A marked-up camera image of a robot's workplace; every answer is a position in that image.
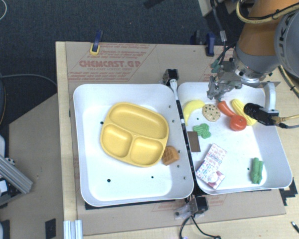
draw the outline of dark carpet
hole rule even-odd
[[[202,16],[198,0],[4,0],[0,21],[0,72],[3,75],[39,74],[56,82],[56,41],[89,41],[102,29],[103,42],[190,44],[200,31],[202,41],[219,29],[210,13]],[[0,1],[0,15],[4,5]],[[218,16],[228,43],[236,41],[243,24],[223,4]],[[7,125],[57,92],[39,77],[3,80]]]

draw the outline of white tray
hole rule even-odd
[[[216,104],[215,100],[207,97],[208,83],[183,83],[178,88],[179,100],[182,104],[195,99],[201,99],[206,104]],[[234,98],[243,103],[255,103],[264,106],[265,94],[262,89],[243,86],[240,90],[232,90],[222,99],[229,107]],[[195,110],[188,120],[187,131],[193,131],[195,125],[207,123],[210,126],[211,137],[203,139],[199,136],[200,152],[193,152],[192,159],[195,170],[201,165],[210,146],[215,143],[228,151],[219,171],[225,175],[217,190],[208,186],[197,177],[201,190],[207,194],[217,195],[225,193],[268,190],[285,188],[292,182],[292,173],[287,157],[283,150],[275,126],[265,126],[256,123],[247,126],[243,131],[233,131],[229,128],[229,117],[224,114],[216,122],[209,122],[202,114],[201,109]],[[263,179],[260,184],[252,184],[250,171],[252,159],[258,157],[264,162]]]
[[[194,188],[188,154],[172,90],[162,84],[84,84],[73,95],[81,194],[95,207],[184,199]],[[137,167],[107,155],[100,144],[101,122],[116,103],[158,112],[168,122],[167,145],[180,159],[165,166]]]

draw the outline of cardboard sheet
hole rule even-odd
[[[62,175],[57,95],[9,125],[9,156],[32,182],[30,193],[0,209],[9,220],[10,238],[45,239],[46,225],[63,232]]]
[[[207,82],[210,64],[222,52],[215,47],[215,57],[207,57],[195,45],[156,45],[101,43],[97,57],[91,56],[89,42],[66,42],[68,87],[73,141],[78,219],[84,235],[176,226],[174,210],[184,200],[87,210],[80,193],[79,161],[74,121],[73,92],[85,83],[160,83],[166,69],[177,69],[178,84]],[[206,195],[209,210],[197,222],[215,222],[286,213],[279,190]]]

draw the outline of yellow divided plate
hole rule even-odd
[[[121,102],[109,110],[100,141],[104,151],[113,158],[149,167],[160,161],[168,133],[168,123],[159,113]]]

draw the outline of yellow toy corn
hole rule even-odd
[[[246,119],[247,125],[253,125],[257,122],[255,119],[249,117],[247,114],[244,113],[245,105],[239,99],[233,99],[231,101],[231,105],[232,105],[235,113],[237,113],[238,115],[240,115]]]

